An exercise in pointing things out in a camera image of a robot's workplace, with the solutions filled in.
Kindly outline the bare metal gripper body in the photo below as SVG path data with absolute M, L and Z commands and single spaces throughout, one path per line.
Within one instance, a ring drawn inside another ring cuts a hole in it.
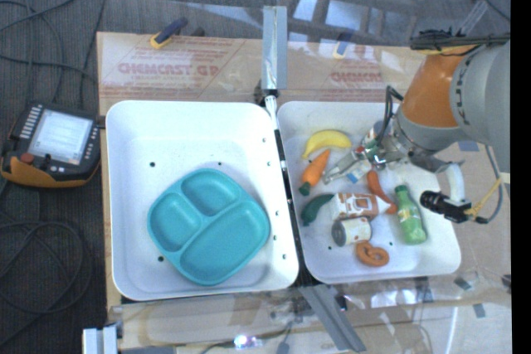
M 371 164 L 384 169 L 392 162 L 404 162 L 410 157 L 411 140 L 398 123 L 375 123 L 361 141 Z

